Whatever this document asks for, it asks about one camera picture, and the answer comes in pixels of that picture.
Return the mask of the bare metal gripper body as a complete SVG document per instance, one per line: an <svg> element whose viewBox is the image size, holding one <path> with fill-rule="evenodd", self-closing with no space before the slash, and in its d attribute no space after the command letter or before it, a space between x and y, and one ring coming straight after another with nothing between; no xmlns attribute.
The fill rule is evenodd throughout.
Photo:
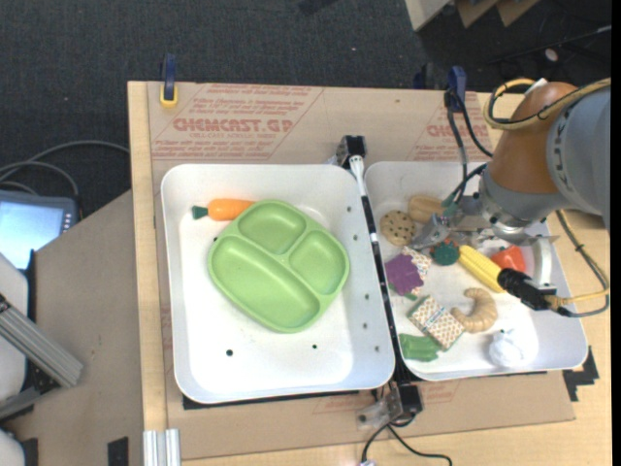
<svg viewBox="0 0 621 466"><path fill-rule="evenodd" d="M483 194L464 197L453 217L453 230L489 228L491 239L513 245L530 245L535 237L527 233L528 221L515 218Z"/></svg>

